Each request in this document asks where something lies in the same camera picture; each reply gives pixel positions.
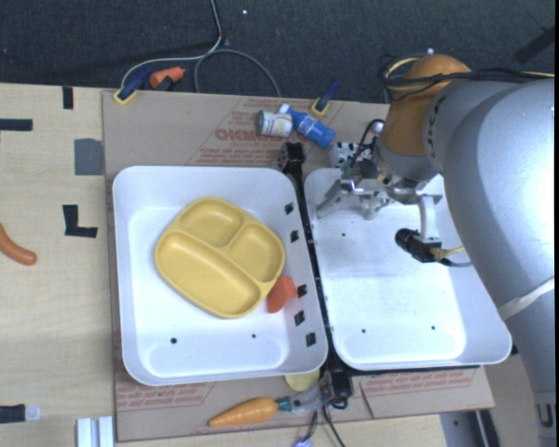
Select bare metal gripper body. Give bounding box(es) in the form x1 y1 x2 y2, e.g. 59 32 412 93
347 159 443 207

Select white carton black spots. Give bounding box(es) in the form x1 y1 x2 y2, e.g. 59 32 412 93
330 141 378 172

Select blue bottle white cap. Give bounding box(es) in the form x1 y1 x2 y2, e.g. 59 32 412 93
279 103 337 150

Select white small can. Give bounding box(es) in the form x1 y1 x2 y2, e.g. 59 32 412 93
254 109 293 138

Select white plastic tray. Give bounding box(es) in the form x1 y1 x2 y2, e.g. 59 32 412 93
303 168 513 372
112 165 330 386

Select orange toy pizza slice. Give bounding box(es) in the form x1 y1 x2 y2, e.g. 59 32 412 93
266 276 298 315

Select yellow divided plate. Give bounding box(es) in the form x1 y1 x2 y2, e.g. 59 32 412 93
154 196 287 320

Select brown cardboard board red print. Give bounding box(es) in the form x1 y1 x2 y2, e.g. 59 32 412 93
101 89 496 442

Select yellow round biscuit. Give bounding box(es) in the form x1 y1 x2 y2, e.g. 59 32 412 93
283 368 321 393

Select clear plastic bottle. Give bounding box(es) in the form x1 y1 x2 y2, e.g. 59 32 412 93
289 388 328 414

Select orange toy carrot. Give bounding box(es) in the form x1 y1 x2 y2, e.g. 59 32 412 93
208 397 293 427

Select orange toy sausage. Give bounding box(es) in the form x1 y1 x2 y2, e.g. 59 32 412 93
0 221 38 266

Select black cylinder on white bracket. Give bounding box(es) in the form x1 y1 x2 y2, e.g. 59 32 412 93
394 193 448 264

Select black block with thin wires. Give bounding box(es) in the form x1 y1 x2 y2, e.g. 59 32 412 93
320 369 355 409
281 142 307 174

